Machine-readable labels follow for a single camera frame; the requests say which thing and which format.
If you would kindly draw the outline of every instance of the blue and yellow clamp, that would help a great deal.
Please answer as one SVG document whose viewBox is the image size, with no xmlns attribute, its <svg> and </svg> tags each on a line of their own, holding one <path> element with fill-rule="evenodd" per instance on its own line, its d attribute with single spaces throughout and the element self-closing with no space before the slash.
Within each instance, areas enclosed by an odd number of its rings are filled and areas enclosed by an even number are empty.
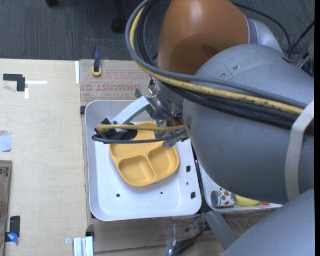
<svg viewBox="0 0 320 256">
<path fill-rule="evenodd" d="M 92 75 L 94 77 L 101 77 L 101 66 L 100 66 L 100 49 L 94 47 L 93 51 L 94 64 L 92 65 Z"/>
</svg>

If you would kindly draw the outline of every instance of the patterned can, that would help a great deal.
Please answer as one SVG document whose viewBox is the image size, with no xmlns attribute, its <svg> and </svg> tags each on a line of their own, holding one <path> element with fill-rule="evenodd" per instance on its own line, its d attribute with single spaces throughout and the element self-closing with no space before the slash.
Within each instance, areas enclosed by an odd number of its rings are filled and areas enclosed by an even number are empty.
<svg viewBox="0 0 320 256">
<path fill-rule="evenodd" d="M 233 207 L 236 203 L 236 195 L 226 190 L 214 190 L 211 193 L 211 203 L 215 208 Z"/>
</svg>

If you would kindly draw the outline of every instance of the white strap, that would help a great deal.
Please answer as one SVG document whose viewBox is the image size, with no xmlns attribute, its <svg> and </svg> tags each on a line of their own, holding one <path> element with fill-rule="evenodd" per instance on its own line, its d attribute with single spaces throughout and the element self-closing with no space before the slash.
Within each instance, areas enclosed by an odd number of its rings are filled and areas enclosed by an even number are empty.
<svg viewBox="0 0 320 256">
<path fill-rule="evenodd" d="M 288 152 L 285 161 L 285 186 L 288 199 L 291 201 L 300 195 L 299 163 L 305 130 L 315 118 L 315 101 L 313 100 L 294 122 Z"/>
</svg>

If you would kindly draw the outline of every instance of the wooden table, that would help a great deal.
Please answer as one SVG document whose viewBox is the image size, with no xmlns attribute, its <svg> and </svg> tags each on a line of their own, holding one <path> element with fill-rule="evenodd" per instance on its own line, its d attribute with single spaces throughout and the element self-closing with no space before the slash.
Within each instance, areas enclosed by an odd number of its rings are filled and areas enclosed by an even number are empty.
<svg viewBox="0 0 320 256">
<path fill-rule="evenodd" d="M 0 130 L 12 133 L 8 217 L 20 216 L 18 245 L 5 244 L 6 256 L 73 255 L 67 238 L 85 237 L 87 201 L 80 89 L 74 61 L 0 59 Z M 17 82 L 20 74 L 29 99 Z"/>
</svg>

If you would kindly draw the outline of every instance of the gray carpet floor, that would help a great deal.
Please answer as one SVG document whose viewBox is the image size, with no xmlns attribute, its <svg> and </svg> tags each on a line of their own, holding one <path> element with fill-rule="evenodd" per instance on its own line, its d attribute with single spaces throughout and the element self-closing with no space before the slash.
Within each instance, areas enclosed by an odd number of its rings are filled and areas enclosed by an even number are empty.
<svg viewBox="0 0 320 256">
<path fill-rule="evenodd" d="M 142 1 L 122 1 L 127 18 Z M 315 19 L 315 0 L 237 0 L 278 20 L 297 40 Z M 157 52 L 162 19 L 170 1 L 152 10 L 147 27 L 147 48 Z M 245 9 L 250 19 L 265 23 L 286 51 L 282 30 L 272 21 Z M 33 60 L 92 59 L 95 46 L 102 60 L 131 60 L 125 35 L 114 33 L 118 17 L 114 1 L 59 0 L 49 7 L 45 0 L 0 0 L 0 58 Z M 295 49 L 306 50 L 315 36 L 314 27 Z"/>
</svg>

